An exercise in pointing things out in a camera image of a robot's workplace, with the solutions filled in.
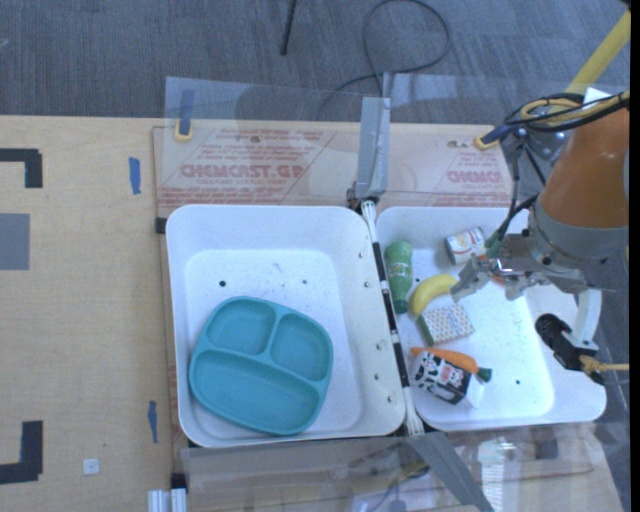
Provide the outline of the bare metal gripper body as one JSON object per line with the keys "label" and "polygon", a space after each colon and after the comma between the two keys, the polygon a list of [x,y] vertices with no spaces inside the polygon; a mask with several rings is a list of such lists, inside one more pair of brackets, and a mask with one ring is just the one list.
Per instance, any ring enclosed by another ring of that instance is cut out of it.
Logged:
{"label": "bare metal gripper body", "polygon": [[507,234],[495,257],[494,275],[527,275],[534,285],[554,285],[561,292],[577,295],[590,288],[573,261],[533,234]]}

